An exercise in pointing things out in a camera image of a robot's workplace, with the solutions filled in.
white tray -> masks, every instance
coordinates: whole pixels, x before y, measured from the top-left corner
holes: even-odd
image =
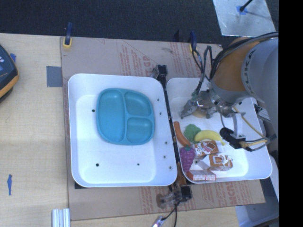
[[[153,138],[143,145],[105,142],[96,123],[101,91],[124,88],[145,94],[154,110]],[[71,171],[83,187],[166,186],[177,178],[177,165],[165,97],[149,77],[76,74],[68,82]]]
[[[192,92],[195,90],[199,82],[199,78],[173,78],[167,83],[167,93],[169,97],[169,107],[173,122],[179,121],[181,131],[184,132],[185,127],[194,124],[202,130],[213,130],[219,133],[223,127],[219,113],[215,113],[212,118],[197,118],[193,115],[180,118],[179,112],[183,110],[185,103],[191,98]],[[206,90],[203,83],[201,90]],[[243,100],[241,105],[237,106],[240,112],[245,112],[244,117],[261,132],[260,124],[253,106],[253,99],[247,98]],[[224,118],[224,124],[227,128],[234,130],[232,118]],[[242,123],[242,132],[246,140],[259,139],[258,135],[245,122]],[[214,171],[216,174],[216,182],[230,182],[241,180],[253,180],[268,178],[272,172],[272,165],[267,147],[259,150],[248,152],[244,149],[234,149],[232,146],[225,144],[223,153],[232,157],[233,167],[227,171]],[[198,161],[194,161],[191,169],[201,169]],[[211,183],[211,181],[191,181],[193,183]]]

table surface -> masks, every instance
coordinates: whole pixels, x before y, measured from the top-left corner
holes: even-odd
[[[52,210],[69,207],[62,87],[46,84],[46,67],[61,66],[60,37],[0,34],[0,44],[16,55],[20,73],[0,104],[0,226],[49,227]],[[71,221],[71,227],[148,227],[158,216]],[[174,220],[172,214],[163,227]],[[178,212],[177,226],[222,225],[239,225],[234,207]]]

blue plate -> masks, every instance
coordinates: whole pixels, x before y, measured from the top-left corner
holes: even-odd
[[[113,144],[142,145],[154,134],[155,120],[150,100],[142,93],[108,88],[98,97],[97,128]]]

black floor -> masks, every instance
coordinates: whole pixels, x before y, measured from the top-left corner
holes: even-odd
[[[276,31],[279,0],[266,0]],[[172,41],[177,30],[187,41],[228,45],[213,0],[0,0],[0,33]]]

cardboard sheet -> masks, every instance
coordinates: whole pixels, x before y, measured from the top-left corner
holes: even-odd
[[[169,212],[156,202],[158,194],[169,193],[168,187],[82,188],[71,175],[71,149],[67,83],[77,73],[148,77],[156,65],[167,65],[167,81],[173,77],[198,78],[199,69],[192,58],[189,43],[152,42],[74,37],[70,48],[61,38],[64,120],[71,220]],[[215,44],[198,44],[203,55],[212,47],[213,57],[221,51]],[[209,75],[210,60],[207,59]],[[264,203],[259,180],[190,185],[192,199],[178,210],[211,209]]]

